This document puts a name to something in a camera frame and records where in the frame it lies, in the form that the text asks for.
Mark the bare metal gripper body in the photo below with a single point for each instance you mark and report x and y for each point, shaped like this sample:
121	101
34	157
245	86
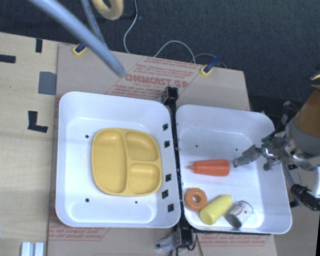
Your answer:
282	151

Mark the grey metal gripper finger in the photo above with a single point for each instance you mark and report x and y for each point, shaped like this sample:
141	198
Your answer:
247	156
271	164

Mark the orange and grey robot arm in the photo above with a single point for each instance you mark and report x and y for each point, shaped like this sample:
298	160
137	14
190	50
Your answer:
314	119

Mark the white plastic tray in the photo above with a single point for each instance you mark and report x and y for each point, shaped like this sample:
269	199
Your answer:
76	158
256	193

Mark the orange bottle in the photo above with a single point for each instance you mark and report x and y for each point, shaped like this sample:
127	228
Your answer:
214	167

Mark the yellow bottle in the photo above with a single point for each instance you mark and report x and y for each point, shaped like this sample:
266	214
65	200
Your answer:
215	209

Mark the thin black rod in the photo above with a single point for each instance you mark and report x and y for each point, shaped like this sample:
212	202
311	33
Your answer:
177	155

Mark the orange doughnut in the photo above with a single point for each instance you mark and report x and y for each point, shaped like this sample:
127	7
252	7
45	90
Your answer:
189	204

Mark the yellow divided plate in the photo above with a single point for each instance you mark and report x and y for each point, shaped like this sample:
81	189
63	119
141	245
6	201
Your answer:
110	159

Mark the brown cardboard board red print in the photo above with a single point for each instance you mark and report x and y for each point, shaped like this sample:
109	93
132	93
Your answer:
97	74

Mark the black cylinder on white bracket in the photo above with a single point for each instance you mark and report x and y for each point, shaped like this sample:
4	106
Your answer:
307	196

